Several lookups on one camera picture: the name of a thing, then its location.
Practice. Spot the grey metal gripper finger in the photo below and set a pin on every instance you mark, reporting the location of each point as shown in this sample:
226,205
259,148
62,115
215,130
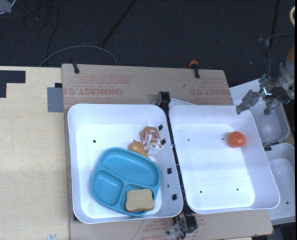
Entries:
248,100
271,105

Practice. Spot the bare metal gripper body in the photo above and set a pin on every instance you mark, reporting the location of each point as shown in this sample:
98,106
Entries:
284,91

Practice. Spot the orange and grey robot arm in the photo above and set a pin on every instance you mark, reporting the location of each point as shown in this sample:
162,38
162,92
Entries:
291,55

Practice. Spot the white plastic tray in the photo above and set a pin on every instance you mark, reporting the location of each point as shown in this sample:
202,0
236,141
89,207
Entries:
283,174
271,129
213,171
88,134

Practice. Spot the orange toy tomato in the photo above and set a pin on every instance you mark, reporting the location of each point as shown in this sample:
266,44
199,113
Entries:
236,139

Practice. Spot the thin black rod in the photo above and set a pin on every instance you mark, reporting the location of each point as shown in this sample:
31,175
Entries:
176,156

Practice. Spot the orange and white carton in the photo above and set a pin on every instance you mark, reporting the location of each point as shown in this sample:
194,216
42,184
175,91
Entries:
151,139

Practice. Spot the tan toy pear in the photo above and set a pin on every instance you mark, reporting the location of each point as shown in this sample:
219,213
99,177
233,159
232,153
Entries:
136,147

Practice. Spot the blue divided plate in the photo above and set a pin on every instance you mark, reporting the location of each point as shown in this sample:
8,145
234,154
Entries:
123,166

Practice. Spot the brown cardboard board, red print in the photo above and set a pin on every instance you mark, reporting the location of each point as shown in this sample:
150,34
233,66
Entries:
101,91

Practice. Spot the tan bread slice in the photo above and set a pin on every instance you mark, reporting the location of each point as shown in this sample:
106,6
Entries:
139,200

